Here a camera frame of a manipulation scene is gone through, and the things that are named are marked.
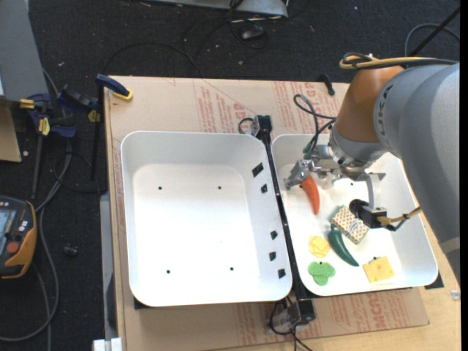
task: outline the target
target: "beige checkered toy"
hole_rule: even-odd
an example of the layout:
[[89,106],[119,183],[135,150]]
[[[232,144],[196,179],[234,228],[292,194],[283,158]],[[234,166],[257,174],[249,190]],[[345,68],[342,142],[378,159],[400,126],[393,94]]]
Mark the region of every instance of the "beige checkered toy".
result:
[[331,224],[334,224],[337,229],[354,244],[361,242],[366,236],[369,228],[363,223],[361,219],[356,218],[351,213],[350,209],[343,205],[330,220]]

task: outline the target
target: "wooden table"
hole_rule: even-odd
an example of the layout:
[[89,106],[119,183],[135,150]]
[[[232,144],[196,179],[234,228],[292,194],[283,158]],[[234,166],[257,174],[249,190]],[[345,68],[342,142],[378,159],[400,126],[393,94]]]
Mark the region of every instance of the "wooden table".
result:
[[[200,316],[213,317],[214,323],[219,324],[218,328],[213,326],[208,335],[203,333],[205,329],[199,328],[203,326],[203,320],[198,323],[197,320],[190,319],[194,316],[193,309],[181,308],[165,312],[169,315],[166,320],[161,321],[157,316],[153,317],[156,312],[151,312],[152,309],[149,312],[145,309],[143,312],[141,309],[135,309],[128,277],[120,163],[121,141],[128,133],[136,130],[235,133],[237,123],[242,118],[256,114],[269,114],[273,117],[273,131],[276,136],[286,133],[311,133],[314,131],[312,119],[304,117],[298,108],[293,103],[288,104],[287,100],[290,101],[291,95],[295,93],[306,94],[315,107],[321,109],[319,113],[336,115],[348,85],[334,85],[336,94],[330,97],[326,87],[319,83],[120,76],[113,78],[134,92],[131,102],[116,99],[110,92],[106,92],[105,97],[117,334],[122,339],[124,350],[175,351],[188,350],[189,347],[193,350],[215,350],[225,348],[219,346],[223,341],[231,344],[229,347],[239,346],[240,344],[236,344],[238,339],[233,337],[232,332],[224,332],[226,328],[235,327],[235,322],[226,320],[226,314],[231,313],[225,311],[226,307],[206,306],[204,309],[197,309]],[[461,301],[453,297],[453,290],[459,293],[460,288],[429,226],[426,227],[426,232],[443,281],[443,287],[414,289],[419,290],[429,318],[428,325],[326,336],[306,339],[303,342],[314,351],[460,350]],[[223,322],[229,325],[222,327]],[[291,342],[281,339],[279,343],[236,348],[238,351],[292,349]]]

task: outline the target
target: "yellow toy cheese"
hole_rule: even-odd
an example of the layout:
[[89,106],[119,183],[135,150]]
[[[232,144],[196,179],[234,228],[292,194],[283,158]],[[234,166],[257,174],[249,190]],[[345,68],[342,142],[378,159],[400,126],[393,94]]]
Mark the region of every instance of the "yellow toy cheese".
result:
[[309,237],[309,251],[315,257],[322,258],[330,251],[330,244],[325,238],[313,235]]
[[364,264],[363,268],[369,282],[382,281],[395,276],[395,272],[386,256],[372,260],[368,264]]

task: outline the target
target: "black floor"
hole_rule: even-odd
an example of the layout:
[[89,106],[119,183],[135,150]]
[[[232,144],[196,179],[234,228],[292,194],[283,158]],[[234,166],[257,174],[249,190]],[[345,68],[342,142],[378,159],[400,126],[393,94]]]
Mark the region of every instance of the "black floor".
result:
[[[345,53],[403,56],[405,39],[413,28],[440,24],[459,5],[460,0],[290,0],[290,18],[260,21],[268,36],[253,42],[233,36],[238,25],[228,23],[226,12],[206,8],[149,1],[30,0],[29,14],[42,65],[56,87],[60,90],[68,84],[96,96],[94,78],[99,72],[310,81],[326,73],[333,82],[350,82],[355,73],[339,68]],[[251,16],[232,13],[232,19]],[[414,32],[408,52],[433,29]],[[452,32],[440,32],[419,55],[459,61],[460,45],[453,35],[460,33],[459,15],[447,29]],[[58,310],[51,321],[52,350],[60,351],[90,350],[93,340],[105,336],[97,191],[104,192],[107,186],[104,134],[96,183],[90,180],[88,166],[94,126],[83,115],[76,115],[75,123],[75,155],[64,186],[45,210],[43,224],[60,287]],[[0,192],[29,199],[37,137],[27,119],[18,139],[20,150],[29,155],[21,164],[0,162]],[[62,168],[65,150],[63,138],[46,139],[35,205],[54,185],[53,171]],[[78,248],[75,257],[64,253],[68,245]],[[54,280],[42,244],[34,261],[52,305]],[[23,278],[0,282],[0,316],[0,337],[22,337],[45,321],[44,298],[34,269]],[[0,341],[0,350],[46,350],[47,342],[43,331],[21,342]]]

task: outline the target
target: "multimeter screen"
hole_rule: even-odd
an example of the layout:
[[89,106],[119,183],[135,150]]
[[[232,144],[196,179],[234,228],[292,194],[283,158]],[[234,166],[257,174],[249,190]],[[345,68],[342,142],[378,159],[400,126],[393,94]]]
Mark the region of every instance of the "multimeter screen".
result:
[[16,211],[0,209],[0,238],[3,237],[7,227],[15,219]]

